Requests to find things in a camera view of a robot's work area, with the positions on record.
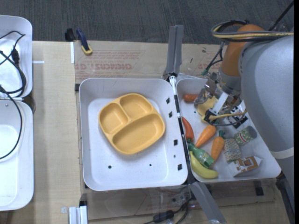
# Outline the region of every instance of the green can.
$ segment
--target green can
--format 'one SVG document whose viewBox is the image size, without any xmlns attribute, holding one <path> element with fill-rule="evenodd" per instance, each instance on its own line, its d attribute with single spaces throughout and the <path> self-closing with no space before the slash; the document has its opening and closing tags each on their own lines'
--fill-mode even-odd
<svg viewBox="0 0 299 224">
<path fill-rule="evenodd" d="M 251 140 L 257 137 L 257 133 L 252 126 L 247 126 L 242 129 L 240 132 L 236 133 L 234 138 L 237 141 L 238 145 L 243 146 L 249 143 Z"/>
</svg>

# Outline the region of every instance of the toy banana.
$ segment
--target toy banana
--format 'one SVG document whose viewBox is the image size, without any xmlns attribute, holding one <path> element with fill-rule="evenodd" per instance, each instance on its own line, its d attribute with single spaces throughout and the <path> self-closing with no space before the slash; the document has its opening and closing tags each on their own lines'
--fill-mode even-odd
<svg viewBox="0 0 299 224">
<path fill-rule="evenodd" d="M 213 179 L 218 176 L 218 172 L 212 169 L 204 167 L 197 159 L 193 156 L 193 152 L 189 152 L 191 159 L 192 170 L 199 176 L 206 179 Z"/>
</svg>

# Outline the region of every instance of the white container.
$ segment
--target white container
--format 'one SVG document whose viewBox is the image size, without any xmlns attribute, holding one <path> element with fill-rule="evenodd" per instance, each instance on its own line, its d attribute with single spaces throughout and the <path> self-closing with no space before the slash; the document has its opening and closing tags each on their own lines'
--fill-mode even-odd
<svg viewBox="0 0 299 224">
<path fill-rule="evenodd" d="M 165 123 L 163 136 L 149 148 L 118 152 L 98 123 L 103 106 L 127 93 L 143 95 Z M 162 79 L 90 78 L 79 88 L 83 177 L 95 191 L 176 186 L 188 171 L 171 85 Z"/>
<path fill-rule="evenodd" d="M 197 108 L 193 103 L 185 102 L 183 95 L 199 94 L 205 83 L 206 79 L 182 78 L 178 79 L 176 84 L 180 114 L 192 125 L 195 141 L 207 123 L 200 120 Z M 144 95 L 161 114 L 166 125 L 165 134 L 148 149 L 135 155 L 124 155 L 116 151 L 105 138 L 98 124 L 98 113 L 112 100 L 132 92 Z M 174 93 L 170 83 L 162 79 L 91 78 L 81 83 L 79 95 L 83 178 L 89 188 L 95 191 L 107 191 L 175 186 L 185 182 L 188 173 Z M 244 126 L 254 127 L 249 115 L 246 115 L 249 119 L 238 129 L 233 126 L 217 129 L 225 130 L 226 137 L 233 137 Z M 201 148 L 210 153 L 216 136 L 218 134 Z M 176 146 L 173 145 L 174 140 L 178 142 Z M 240 147 L 240 150 L 242 157 L 254 155 L 261 158 L 260 167 L 242 176 L 233 177 L 222 152 L 213 165 L 213 169 L 219 173 L 217 178 L 204 179 L 192 171 L 193 176 L 200 182 L 213 183 L 274 178 L 279 175 L 281 168 L 260 135 L 248 145 Z"/>
<path fill-rule="evenodd" d="M 204 79 L 182 79 L 177 82 L 177 92 L 178 92 L 178 100 L 180 106 L 181 116 L 185 117 L 194 131 L 194 142 L 198 139 L 203 129 L 207 126 L 207 123 L 204 123 L 200 120 L 200 116 L 198 115 L 197 108 L 193 103 L 187 103 L 183 100 L 183 95 L 186 93 L 189 94 L 199 94 L 201 88 L 204 86 Z M 224 130 L 226 138 L 233 138 L 234 134 L 244 129 L 246 126 L 250 125 L 252 127 L 255 126 L 252 123 L 250 116 L 246 114 L 248 120 L 240 125 L 237 129 L 233 126 L 218 126 L 217 130 Z M 207 143 L 200 146 L 200 148 L 207 151 L 209 154 L 211 153 L 212 143 L 214 138 L 218 136 L 218 133 L 215 134 L 213 138 L 211 138 Z M 213 182 L 230 182 L 230 181 L 238 181 L 238 180 L 254 180 L 254 179 L 265 179 L 265 178 L 275 178 L 280 174 L 281 168 L 276 162 L 275 158 L 271 155 L 267 145 L 261 138 L 259 134 L 254 140 L 251 140 L 247 145 L 240 146 L 240 151 L 242 158 L 248 156 L 257 156 L 262 159 L 262 162 L 258 168 L 247 172 L 238 177 L 233 177 L 229 171 L 228 163 L 226 162 L 224 152 L 221 152 L 217 161 L 213 165 L 212 169 L 219 173 L 218 177 L 215 179 L 205 179 L 201 176 L 197 175 L 192 171 L 193 176 L 200 182 L 205 183 L 213 183 Z"/>
<path fill-rule="evenodd" d="M 0 24 L 0 50 L 9 56 L 15 46 L 20 57 L 20 69 L 27 80 L 23 94 L 15 98 L 23 122 L 20 140 L 10 155 L 0 159 L 0 211 L 7 211 L 24 207 L 34 193 L 33 113 L 26 103 L 17 101 L 32 90 L 32 26 L 24 18 L 6 15 L 0 15 Z M 21 35 L 16 32 L 5 36 L 11 31 L 18 31 L 24 36 L 20 38 Z M 22 85 L 19 72 L 0 54 L 1 62 L 0 84 L 6 91 L 17 90 Z M 10 99 L 3 99 L 6 97 L 0 92 L 0 157 L 12 150 L 20 131 L 18 110 Z"/>
</svg>

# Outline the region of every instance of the orange carrot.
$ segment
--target orange carrot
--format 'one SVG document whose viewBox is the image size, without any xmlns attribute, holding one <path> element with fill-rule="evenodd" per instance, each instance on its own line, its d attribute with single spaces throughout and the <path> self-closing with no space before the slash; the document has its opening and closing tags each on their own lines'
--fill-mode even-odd
<svg viewBox="0 0 299 224">
<path fill-rule="evenodd" d="M 216 161 L 224 148 L 224 132 L 222 130 L 219 131 L 219 136 L 216 137 L 212 144 L 211 149 L 211 157 Z"/>
<path fill-rule="evenodd" d="M 187 102 L 193 102 L 197 98 L 197 96 L 198 95 L 185 94 L 183 96 L 183 99 L 184 99 L 184 101 L 187 101 Z"/>
<path fill-rule="evenodd" d="M 214 125 L 208 125 L 205 129 L 201 132 L 198 140 L 196 141 L 195 146 L 199 147 L 205 142 L 207 142 L 214 134 L 216 133 L 216 127 Z"/>
<path fill-rule="evenodd" d="M 185 137 L 186 137 L 187 142 L 188 143 L 193 142 L 194 132 L 193 132 L 193 129 L 192 129 L 190 123 L 184 117 L 182 117 L 182 122 L 185 127 Z"/>
</svg>

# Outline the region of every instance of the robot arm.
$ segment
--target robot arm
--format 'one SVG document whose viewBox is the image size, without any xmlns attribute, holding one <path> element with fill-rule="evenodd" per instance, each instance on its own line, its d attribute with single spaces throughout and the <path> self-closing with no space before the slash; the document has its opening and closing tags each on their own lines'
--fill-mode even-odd
<svg viewBox="0 0 299 224">
<path fill-rule="evenodd" d="M 250 31 L 253 36 L 262 30 L 246 24 L 236 34 Z M 211 116 L 228 114 L 243 101 L 294 193 L 294 36 L 248 41 L 230 42 L 218 73 L 205 74 L 208 82 L 203 94 L 215 96 L 217 102 L 204 120 L 212 124 Z"/>
</svg>

